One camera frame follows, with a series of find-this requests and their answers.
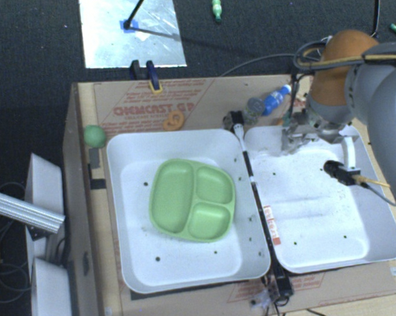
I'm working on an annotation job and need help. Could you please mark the orange pretzel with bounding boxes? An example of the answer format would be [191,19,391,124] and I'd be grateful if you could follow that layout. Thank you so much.
[161,109,186,133]

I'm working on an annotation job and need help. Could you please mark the blue plastic bottle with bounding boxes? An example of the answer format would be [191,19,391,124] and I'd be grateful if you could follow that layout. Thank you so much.
[259,83,295,117]

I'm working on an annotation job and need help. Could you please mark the thin black and white rod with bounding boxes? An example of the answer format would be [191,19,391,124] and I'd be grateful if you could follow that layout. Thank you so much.
[233,120,288,287]

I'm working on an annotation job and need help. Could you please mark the brown cardboard board red print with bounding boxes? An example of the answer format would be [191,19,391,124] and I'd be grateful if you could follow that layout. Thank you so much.
[75,58,396,316]

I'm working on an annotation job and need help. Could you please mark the white plastic tray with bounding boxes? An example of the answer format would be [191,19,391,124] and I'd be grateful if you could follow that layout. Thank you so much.
[242,115,396,278]
[104,122,274,296]

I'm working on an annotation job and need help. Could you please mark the black block with thin wires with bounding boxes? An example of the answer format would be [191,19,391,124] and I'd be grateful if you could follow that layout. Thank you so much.
[272,265,295,300]
[222,109,246,130]

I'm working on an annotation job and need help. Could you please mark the green ball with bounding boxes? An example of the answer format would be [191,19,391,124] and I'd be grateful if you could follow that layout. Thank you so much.
[82,123,108,151]

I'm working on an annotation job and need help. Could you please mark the clear jar with grey lid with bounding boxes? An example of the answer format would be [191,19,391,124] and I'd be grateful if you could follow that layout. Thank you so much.
[240,95,268,124]

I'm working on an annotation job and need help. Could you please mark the green divided plate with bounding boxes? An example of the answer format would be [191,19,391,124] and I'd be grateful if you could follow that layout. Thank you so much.
[144,153,241,249]

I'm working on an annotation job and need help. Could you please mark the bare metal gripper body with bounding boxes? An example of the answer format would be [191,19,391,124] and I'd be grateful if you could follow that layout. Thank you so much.
[280,107,349,148]

